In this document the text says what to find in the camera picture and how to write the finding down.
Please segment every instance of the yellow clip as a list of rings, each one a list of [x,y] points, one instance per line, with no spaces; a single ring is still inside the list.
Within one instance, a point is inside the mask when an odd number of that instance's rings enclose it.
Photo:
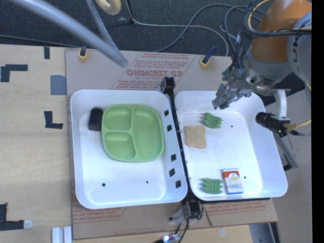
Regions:
[[[201,67],[207,67],[207,65],[208,65],[208,63],[209,63],[209,61],[210,61],[210,59],[208,59],[207,62],[204,63],[204,59],[205,59],[205,57],[202,57],[201,60],[199,61],[199,65],[200,65]]]
[[[87,55],[88,55],[88,50],[87,48],[79,48],[79,53],[77,55],[77,57],[81,60],[85,60],[87,58]]]

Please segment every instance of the green plate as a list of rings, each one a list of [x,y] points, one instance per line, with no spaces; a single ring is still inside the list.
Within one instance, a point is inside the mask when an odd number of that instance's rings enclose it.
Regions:
[[[164,135],[159,114],[135,104],[112,105],[102,115],[102,141],[114,160],[152,161],[164,150]]]

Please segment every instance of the toy bread slice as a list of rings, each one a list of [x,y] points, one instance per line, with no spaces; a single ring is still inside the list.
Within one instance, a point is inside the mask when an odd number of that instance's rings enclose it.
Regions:
[[[186,136],[186,145],[188,147],[195,147],[199,149],[206,147],[204,126],[185,126],[184,133]]]

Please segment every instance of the white tray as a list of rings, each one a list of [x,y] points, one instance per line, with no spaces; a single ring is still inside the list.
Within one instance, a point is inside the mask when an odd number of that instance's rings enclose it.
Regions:
[[[165,140],[162,156],[128,163],[106,154],[101,132],[89,130],[88,121],[93,107],[105,109],[116,104],[145,105],[159,113]],[[80,90],[72,95],[70,107],[75,190],[80,204],[103,209],[175,203],[186,196],[187,183],[166,95],[157,91]]]
[[[183,150],[192,192],[201,200],[218,201],[279,197],[287,190],[287,180],[273,133],[257,124],[255,116],[265,112],[260,97],[241,98],[226,109],[214,109],[215,91],[183,91],[175,97]],[[205,112],[223,119],[221,128],[205,127],[206,147],[185,143],[185,126],[201,125]],[[221,169],[237,168],[242,194],[209,194],[201,190],[201,179],[222,179]]]

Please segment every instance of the cardboard sheet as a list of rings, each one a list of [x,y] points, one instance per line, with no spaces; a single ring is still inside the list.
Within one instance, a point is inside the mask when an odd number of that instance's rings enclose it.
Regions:
[[[95,50],[88,51],[85,61],[78,58],[78,49],[67,49],[65,53],[73,239],[174,232],[178,224],[170,224],[168,215],[178,210],[181,203],[100,210],[81,206],[74,190],[69,109],[72,94],[81,89],[158,90],[165,76],[174,78],[175,94],[184,90],[216,90],[222,82],[221,73],[231,64],[229,57],[212,56],[208,66],[202,68],[199,61],[203,55],[122,53],[129,62],[126,69]],[[202,219],[191,222],[189,229],[274,221],[277,221],[277,215],[271,199],[218,202],[204,205]]]

